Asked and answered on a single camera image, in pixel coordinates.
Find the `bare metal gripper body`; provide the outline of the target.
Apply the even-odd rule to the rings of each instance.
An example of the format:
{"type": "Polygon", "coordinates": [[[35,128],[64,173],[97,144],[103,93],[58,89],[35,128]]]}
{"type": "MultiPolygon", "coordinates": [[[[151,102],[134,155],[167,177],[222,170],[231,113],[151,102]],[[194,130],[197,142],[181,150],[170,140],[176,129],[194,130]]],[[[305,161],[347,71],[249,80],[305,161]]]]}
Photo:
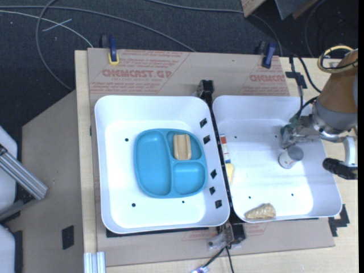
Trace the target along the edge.
{"type": "Polygon", "coordinates": [[[341,130],[333,128],[318,115],[302,115],[289,132],[289,141],[314,142],[322,139],[335,142],[341,133],[341,130]]]}

